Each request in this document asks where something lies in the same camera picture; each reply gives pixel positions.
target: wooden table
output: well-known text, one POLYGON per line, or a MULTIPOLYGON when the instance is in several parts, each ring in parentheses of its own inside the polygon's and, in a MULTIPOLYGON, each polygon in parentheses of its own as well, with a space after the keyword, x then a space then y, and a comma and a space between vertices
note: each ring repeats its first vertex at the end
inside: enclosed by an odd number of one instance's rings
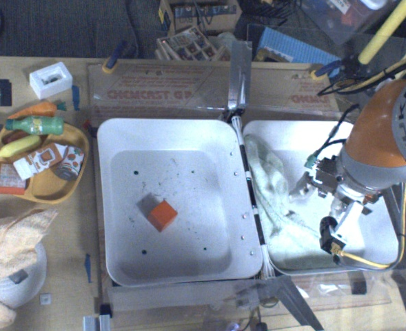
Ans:
MULTIPOLYGON (((70 91, 58 94, 55 99, 65 101, 68 105, 68 111, 63 113, 65 120, 81 127, 89 117, 88 65, 102 63, 103 60, 0 57, 0 79, 9 79, 12 82, 13 102, 12 107, 0 107, 0 124, 14 110, 38 101, 28 82, 29 73, 59 61, 64 62, 74 77, 74 84, 80 88, 80 111, 72 108, 70 91)), ((57 206, 59 215, 43 239, 48 256, 48 274, 40 293, 50 293, 52 303, 40 305, 39 296, 36 296, 17 310, 15 323, 6 330, 82 330, 83 316, 97 315, 101 286, 94 160, 97 159, 90 158, 88 161, 74 194, 57 206), (83 265, 86 254, 91 256, 92 283, 88 283, 83 265)), ((48 206, 0 195, 0 218, 45 207, 48 206)), ((385 303, 318 311, 316 316, 325 329, 406 331, 406 312, 396 284, 389 274, 381 275, 378 282, 389 295, 384 300, 385 303)), ((294 327, 298 324, 290 314, 264 317, 264 321, 269 330, 311 330, 309 327, 294 327)), ((189 330, 188 324, 148 325, 148 322, 145 327, 129 328, 120 325, 113 330, 189 330)), ((192 329, 200 330, 197 325, 192 329)))

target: plastic storage container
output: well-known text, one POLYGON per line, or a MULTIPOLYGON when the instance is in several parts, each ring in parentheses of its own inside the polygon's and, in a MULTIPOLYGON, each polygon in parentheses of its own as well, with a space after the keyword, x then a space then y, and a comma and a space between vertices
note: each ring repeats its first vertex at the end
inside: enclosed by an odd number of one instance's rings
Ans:
POLYGON ((340 45, 391 12, 397 2, 398 0, 302 0, 302 8, 340 45))

